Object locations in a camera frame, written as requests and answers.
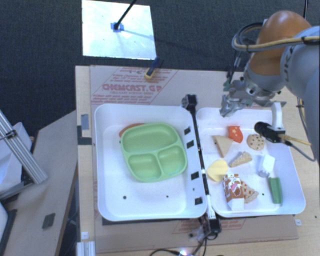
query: green plate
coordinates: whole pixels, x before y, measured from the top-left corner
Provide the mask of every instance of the green plate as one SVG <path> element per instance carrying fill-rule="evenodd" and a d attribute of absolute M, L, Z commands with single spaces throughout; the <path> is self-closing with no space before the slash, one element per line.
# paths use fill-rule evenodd
<path fill-rule="evenodd" d="M 121 149 L 132 175 L 142 182 L 155 182 L 181 174 L 187 167 L 184 145 L 171 125 L 146 123 L 127 129 Z"/>

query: chocolate milk carton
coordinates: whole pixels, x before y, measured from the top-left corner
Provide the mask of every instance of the chocolate milk carton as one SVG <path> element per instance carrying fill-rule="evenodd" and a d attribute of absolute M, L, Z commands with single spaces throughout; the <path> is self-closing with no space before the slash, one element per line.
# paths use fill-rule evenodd
<path fill-rule="evenodd" d="M 241 180 L 238 174 L 226 174 L 223 177 L 223 188 L 226 202 L 232 211 L 244 209 L 245 196 L 241 188 Z"/>

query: yellow round toy food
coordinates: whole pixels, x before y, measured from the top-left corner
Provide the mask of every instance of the yellow round toy food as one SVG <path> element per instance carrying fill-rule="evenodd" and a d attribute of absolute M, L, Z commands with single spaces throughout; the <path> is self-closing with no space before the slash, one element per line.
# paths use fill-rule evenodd
<path fill-rule="evenodd" d="M 224 175 L 227 173 L 228 164 L 225 160 L 220 159 L 214 161 L 209 168 L 206 170 L 206 174 L 209 176 L 210 179 L 214 180 L 215 182 L 222 181 Z"/>

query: white tray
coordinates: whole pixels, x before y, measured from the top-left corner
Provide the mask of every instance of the white tray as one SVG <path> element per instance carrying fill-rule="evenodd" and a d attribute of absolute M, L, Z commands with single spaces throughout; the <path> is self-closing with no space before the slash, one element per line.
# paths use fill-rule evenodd
<path fill-rule="evenodd" d="M 242 151 L 247 151 L 252 156 L 251 162 L 233 168 L 229 167 L 227 174 L 238 173 L 248 186 L 259 192 L 258 197 L 246 203 L 244 210 L 231 211 L 227 205 L 222 183 L 208 178 L 211 204 L 217 214 L 229 218 L 299 214 L 304 210 L 306 201 L 289 147 L 282 143 L 266 141 L 264 148 L 257 151 L 247 145 L 248 135 L 256 133 L 255 123 L 259 121 L 272 123 L 270 110 L 243 109 L 231 117 L 222 117 L 218 108 L 202 108 L 197 112 L 196 118 L 206 168 L 214 161 L 221 159 L 212 136 L 228 136 L 228 126 L 240 126 L 243 141 L 242 143 L 233 142 L 224 160 L 229 164 Z M 262 178 L 257 174 L 260 159 L 264 154 L 275 158 L 273 173 L 270 176 L 280 178 L 282 205 L 273 203 L 267 178 Z"/>
<path fill-rule="evenodd" d="M 94 122 L 97 205 L 105 219 L 188 219 L 205 213 L 207 201 L 194 125 L 186 109 L 178 106 L 104 104 L 96 109 Z M 119 132 L 134 123 L 151 122 L 165 122 L 176 129 L 186 150 L 187 168 L 172 178 L 141 182 L 127 167 Z M 190 141 L 194 141 L 194 146 L 187 149 Z M 192 179 L 191 174 L 194 173 L 199 177 Z"/>

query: white robot link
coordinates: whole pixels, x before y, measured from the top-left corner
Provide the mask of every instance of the white robot link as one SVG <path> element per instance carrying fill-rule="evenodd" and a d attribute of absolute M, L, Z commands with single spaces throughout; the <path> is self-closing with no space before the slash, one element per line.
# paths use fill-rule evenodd
<path fill-rule="evenodd" d="M 254 29 L 260 29 L 259 35 L 255 44 L 248 44 L 244 35 Z M 274 104 L 271 99 L 286 86 L 298 99 L 302 124 L 318 163 L 319 35 L 319 26 L 311 26 L 302 16 L 287 10 L 274 13 L 264 23 L 241 28 L 232 40 L 232 47 L 238 53 L 250 52 L 251 56 L 240 80 L 232 81 L 232 74 L 228 76 L 223 89 L 228 94 L 222 96 L 220 109 L 220 114 L 227 117 L 253 103 L 271 107 Z M 268 139 L 284 133 L 284 129 L 277 131 L 277 128 L 265 124 L 263 132 L 256 127 L 255 130 Z"/>

